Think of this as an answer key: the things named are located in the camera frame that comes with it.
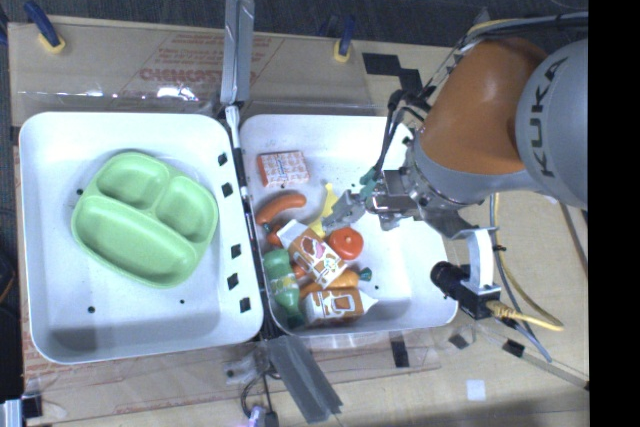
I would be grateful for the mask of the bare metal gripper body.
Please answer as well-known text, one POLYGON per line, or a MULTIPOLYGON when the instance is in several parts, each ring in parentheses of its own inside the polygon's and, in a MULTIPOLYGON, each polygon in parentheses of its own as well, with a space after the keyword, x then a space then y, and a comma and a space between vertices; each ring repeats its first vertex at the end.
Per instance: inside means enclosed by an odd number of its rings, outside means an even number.
POLYGON ((401 218, 423 221, 449 239, 477 228, 460 215, 467 204, 441 194, 414 167, 383 171, 366 205, 384 230, 395 228, 401 218))

